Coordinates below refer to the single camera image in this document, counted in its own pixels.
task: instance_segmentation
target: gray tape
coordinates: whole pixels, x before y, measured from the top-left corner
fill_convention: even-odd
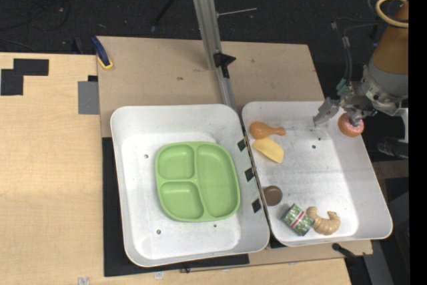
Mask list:
[[[79,114],[99,114],[98,82],[79,81]]]

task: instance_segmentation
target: brown round object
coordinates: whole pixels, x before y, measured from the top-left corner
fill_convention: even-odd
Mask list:
[[[365,125],[363,123],[363,120],[360,120],[357,126],[353,126],[350,123],[349,114],[344,113],[338,118],[338,127],[344,135],[348,137],[357,137],[363,132]]]
[[[268,186],[263,189],[264,197],[266,198],[267,206],[275,206],[282,200],[283,193],[277,186]]]

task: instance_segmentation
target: green divided plate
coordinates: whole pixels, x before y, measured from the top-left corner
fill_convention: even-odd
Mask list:
[[[222,220],[240,205],[233,158],[218,144],[186,141],[163,146],[155,159],[155,179],[161,206],[174,220]]]

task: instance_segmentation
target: yellow ring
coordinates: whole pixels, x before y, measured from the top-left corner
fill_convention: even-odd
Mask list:
[[[381,5],[383,4],[383,2],[385,2],[387,0],[378,0],[375,4],[375,10],[378,14],[378,16],[383,19],[385,22],[397,26],[397,27],[403,27],[405,29],[409,28],[409,23],[402,23],[401,21],[395,21],[394,19],[391,19],[389,17],[387,17],[384,12],[381,10]],[[403,4],[406,4],[407,0],[400,0]]]

